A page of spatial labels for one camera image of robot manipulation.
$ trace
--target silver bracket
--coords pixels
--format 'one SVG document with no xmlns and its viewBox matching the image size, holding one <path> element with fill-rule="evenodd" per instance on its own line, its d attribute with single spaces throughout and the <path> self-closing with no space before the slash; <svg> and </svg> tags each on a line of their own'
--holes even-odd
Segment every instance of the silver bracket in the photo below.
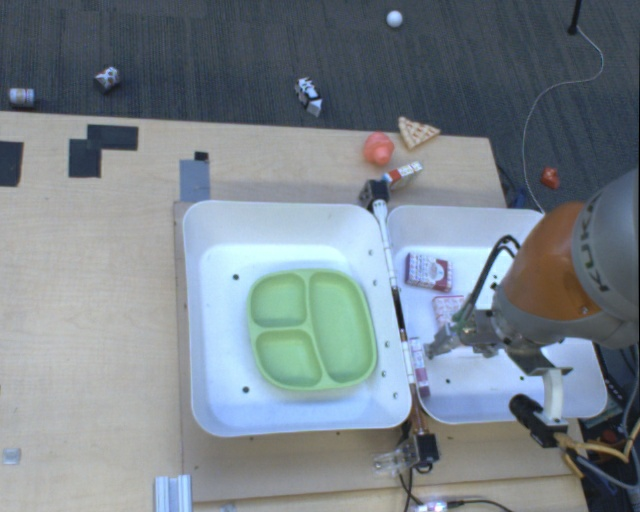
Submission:
<svg viewBox="0 0 640 512">
<path fill-rule="evenodd" d="M 191 475 L 156 477 L 155 512 L 192 512 Z"/>
</svg>

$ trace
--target pizza slice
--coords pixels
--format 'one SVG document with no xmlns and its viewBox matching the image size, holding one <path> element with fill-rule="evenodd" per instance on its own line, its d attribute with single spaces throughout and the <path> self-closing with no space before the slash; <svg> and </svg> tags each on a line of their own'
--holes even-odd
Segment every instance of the pizza slice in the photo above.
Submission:
<svg viewBox="0 0 640 512">
<path fill-rule="evenodd" d="M 428 124 L 421 124 L 410 121 L 406 117 L 398 118 L 398 128 L 400 135 L 408 149 L 413 149 L 417 145 L 427 142 L 440 134 L 440 130 Z"/>
</svg>

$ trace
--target can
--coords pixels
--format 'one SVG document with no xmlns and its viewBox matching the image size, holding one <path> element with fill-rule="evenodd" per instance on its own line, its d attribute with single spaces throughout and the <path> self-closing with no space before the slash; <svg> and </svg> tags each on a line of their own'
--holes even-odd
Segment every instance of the can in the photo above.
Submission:
<svg viewBox="0 0 640 512">
<path fill-rule="evenodd" d="M 33 89 L 9 89 L 9 102 L 12 107 L 33 108 L 36 95 Z"/>
</svg>

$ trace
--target white ball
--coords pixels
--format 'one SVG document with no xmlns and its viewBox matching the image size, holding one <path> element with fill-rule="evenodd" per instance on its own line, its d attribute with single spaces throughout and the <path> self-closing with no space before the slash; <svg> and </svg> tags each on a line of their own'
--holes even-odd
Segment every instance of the white ball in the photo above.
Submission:
<svg viewBox="0 0 640 512">
<path fill-rule="evenodd" d="M 387 14 L 387 25 L 391 28 L 398 28 L 402 25 L 402 14 L 400 11 L 391 11 Z"/>
</svg>

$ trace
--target small gray square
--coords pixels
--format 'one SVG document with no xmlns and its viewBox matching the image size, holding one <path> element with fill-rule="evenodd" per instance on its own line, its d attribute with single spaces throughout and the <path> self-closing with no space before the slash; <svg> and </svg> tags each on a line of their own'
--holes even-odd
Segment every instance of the small gray square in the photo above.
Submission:
<svg viewBox="0 0 640 512">
<path fill-rule="evenodd" d="M 7 465 L 20 464 L 22 450 L 20 448 L 5 448 L 2 450 L 2 463 Z"/>
</svg>

